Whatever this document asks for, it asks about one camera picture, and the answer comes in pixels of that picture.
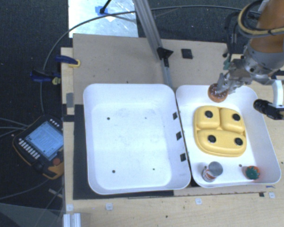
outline white tray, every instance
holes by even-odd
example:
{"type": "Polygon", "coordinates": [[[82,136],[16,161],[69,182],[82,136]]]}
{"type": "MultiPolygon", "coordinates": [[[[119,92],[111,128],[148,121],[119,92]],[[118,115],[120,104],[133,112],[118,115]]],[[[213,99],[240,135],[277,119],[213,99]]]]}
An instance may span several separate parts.
{"type": "Polygon", "coordinates": [[[84,90],[83,101],[88,180],[93,191],[175,190],[190,183],[171,88],[162,84],[92,84],[84,90]]]}
{"type": "Polygon", "coordinates": [[[249,87],[240,87],[228,95],[222,103],[214,103],[207,95],[209,86],[180,86],[176,91],[177,103],[184,130],[186,147],[195,182],[205,188],[258,183],[276,183],[281,178],[277,162],[263,115],[253,108],[256,93],[249,87]],[[244,119],[247,133],[247,148],[240,157],[218,157],[202,152],[195,144],[193,116],[195,110],[204,105],[215,105],[236,110],[244,119]],[[208,183],[201,175],[205,166],[217,161],[223,166],[223,174],[208,183]],[[260,177],[247,179],[242,170],[245,166],[258,166],[260,177]]]}

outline yellow divided plate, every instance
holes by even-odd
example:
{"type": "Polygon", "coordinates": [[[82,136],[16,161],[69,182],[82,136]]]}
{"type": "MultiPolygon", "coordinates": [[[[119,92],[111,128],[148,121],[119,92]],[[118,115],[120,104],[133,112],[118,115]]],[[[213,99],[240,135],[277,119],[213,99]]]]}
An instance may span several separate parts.
{"type": "Polygon", "coordinates": [[[246,150],[244,121],[235,110],[216,106],[199,107],[195,111],[193,126],[195,142],[207,154],[239,157],[246,150]]]}

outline silver can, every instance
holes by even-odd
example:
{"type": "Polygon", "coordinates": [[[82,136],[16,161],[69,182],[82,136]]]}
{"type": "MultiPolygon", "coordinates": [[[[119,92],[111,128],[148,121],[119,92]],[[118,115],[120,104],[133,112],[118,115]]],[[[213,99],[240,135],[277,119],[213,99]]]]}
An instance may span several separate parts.
{"type": "Polygon", "coordinates": [[[222,173],[222,165],[219,162],[213,161],[208,165],[208,167],[204,167],[202,171],[202,178],[207,182],[213,182],[222,173]]]}

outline blue screen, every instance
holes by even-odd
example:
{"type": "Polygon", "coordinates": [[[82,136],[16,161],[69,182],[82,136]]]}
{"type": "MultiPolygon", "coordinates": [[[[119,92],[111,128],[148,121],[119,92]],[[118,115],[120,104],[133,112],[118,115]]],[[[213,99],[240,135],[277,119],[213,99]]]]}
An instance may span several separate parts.
{"type": "Polygon", "coordinates": [[[44,122],[25,138],[48,160],[63,146],[63,135],[49,122],[44,122]]]}

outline robot end effector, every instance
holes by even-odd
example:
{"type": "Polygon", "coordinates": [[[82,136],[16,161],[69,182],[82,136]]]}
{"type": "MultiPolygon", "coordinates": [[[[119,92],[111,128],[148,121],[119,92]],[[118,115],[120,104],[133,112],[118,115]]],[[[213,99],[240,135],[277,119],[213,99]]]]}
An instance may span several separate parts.
{"type": "Polygon", "coordinates": [[[244,19],[252,7],[261,4],[259,0],[247,5],[238,15],[240,33],[251,38],[240,59],[232,61],[229,58],[224,63],[217,84],[209,88],[209,96],[215,102],[223,101],[228,94],[235,92],[242,85],[257,81],[262,85],[272,85],[274,102],[254,103],[254,107],[273,119],[284,119],[283,87],[284,80],[276,76],[284,75],[280,69],[284,66],[284,0],[270,0],[264,7],[256,28],[248,28],[244,19]],[[264,110],[264,105],[272,110],[264,110]]]}

